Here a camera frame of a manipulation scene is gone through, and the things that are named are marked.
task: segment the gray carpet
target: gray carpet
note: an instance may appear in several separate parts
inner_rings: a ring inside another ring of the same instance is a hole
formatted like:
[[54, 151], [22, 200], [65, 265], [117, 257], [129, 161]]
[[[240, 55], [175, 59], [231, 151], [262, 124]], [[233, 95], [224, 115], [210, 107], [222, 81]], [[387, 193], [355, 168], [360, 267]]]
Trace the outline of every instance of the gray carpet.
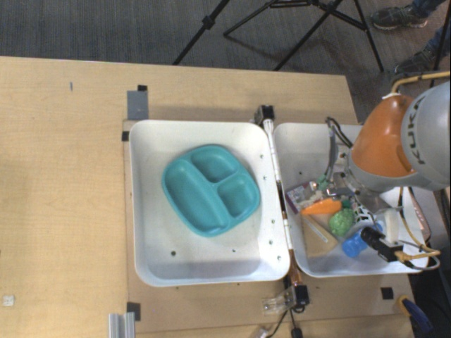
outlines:
[[[0, 0], [0, 55], [171, 64], [202, 18], [220, 0]], [[322, 15], [314, 7], [269, 9], [224, 38], [223, 31], [268, 0], [232, 0], [182, 65], [273, 70]], [[366, 16], [411, 0], [360, 0]], [[352, 0], [340, 10], [358, 18]], [[366, 35], [334, 17], [282, 71], [346, 75], [363, 121], [390, 89], [396, 62], [411, 56], [443, 24], [446, 4], [424, 29], [371, 28], [386, 71], [380, 73]], [[443, 70], [450, 60], [442, 61]], [[427, 84], [406, 88], [417, 95]]]

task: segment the shoe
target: shoe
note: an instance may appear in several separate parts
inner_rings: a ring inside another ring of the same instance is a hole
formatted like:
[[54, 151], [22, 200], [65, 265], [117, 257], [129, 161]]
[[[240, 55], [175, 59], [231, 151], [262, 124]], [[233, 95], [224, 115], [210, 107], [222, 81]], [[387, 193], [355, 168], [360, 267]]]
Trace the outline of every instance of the shoe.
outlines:
[[425, 46], [423, 50], [397, 65], [395, 67], [395, 74], [431, 71], [434, 63], [435, 53], [431, 48]]
[[427, 18], [420, 18], [412, 5], [404, 8], [383, 8], [371, 15], [374, 27], [382, 30], [393, 30], [397, 27], [425, 27]]

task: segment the metal bracket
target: metal bracket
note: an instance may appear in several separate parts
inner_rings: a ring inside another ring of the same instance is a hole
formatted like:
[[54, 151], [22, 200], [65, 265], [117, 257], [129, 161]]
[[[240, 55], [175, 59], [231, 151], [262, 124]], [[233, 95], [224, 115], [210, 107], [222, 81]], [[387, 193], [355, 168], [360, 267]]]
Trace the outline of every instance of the metal bracket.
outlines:
[[110, 314], [109, 338], [135, 338], [135, 314]]

